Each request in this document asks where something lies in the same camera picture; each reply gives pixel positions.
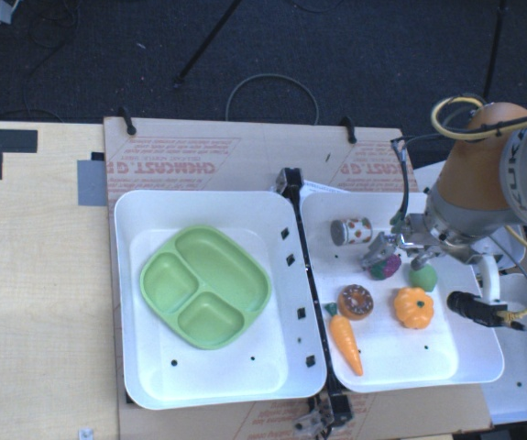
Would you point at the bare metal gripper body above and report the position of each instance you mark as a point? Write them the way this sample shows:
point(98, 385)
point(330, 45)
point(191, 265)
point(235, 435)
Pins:
point(421, 233)

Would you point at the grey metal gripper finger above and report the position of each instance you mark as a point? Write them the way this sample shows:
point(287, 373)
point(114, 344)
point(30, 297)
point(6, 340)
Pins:
point(422, 259)
point(380, 248)

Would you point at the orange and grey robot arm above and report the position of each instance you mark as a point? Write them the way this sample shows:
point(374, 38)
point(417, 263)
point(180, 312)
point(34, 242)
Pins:
point(471, 177)

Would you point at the green apple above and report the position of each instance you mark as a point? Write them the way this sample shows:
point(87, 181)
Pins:
point(424, 279)

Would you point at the purple grapes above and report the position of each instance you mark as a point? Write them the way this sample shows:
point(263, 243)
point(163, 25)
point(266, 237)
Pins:
point(387, 268)

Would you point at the white can with red print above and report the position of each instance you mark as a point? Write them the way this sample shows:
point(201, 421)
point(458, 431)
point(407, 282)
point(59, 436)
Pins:
point(354, 231)

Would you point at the orange pumpkin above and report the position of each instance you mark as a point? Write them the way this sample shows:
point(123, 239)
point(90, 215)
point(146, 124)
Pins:
point(413, 309)

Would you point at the brown doughnut with sprinkles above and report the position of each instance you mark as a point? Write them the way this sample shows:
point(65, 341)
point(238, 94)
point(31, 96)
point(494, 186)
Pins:
point(355, 303)

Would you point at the thin black rod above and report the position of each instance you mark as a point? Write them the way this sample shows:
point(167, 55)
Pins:
point(311, 282)

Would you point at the white printed paper sheet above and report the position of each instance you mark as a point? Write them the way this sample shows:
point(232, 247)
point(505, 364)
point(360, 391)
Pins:
point(322, 187)

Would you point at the orange carrot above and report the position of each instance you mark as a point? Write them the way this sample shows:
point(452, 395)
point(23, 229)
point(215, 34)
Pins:
point(345, 337)

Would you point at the white plastic tray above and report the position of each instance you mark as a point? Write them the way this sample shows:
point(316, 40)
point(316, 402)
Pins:
point(226, 374)
point(396, 355)

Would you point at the brown cardboard board, red print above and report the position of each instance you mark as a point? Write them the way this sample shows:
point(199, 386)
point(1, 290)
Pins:
point(254, 154)

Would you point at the green divided plate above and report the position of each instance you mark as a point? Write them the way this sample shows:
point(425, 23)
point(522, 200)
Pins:
point(205, 287)

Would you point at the black cylinder on white bracket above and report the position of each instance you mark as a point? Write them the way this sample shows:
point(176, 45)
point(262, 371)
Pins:
point(471, 309)

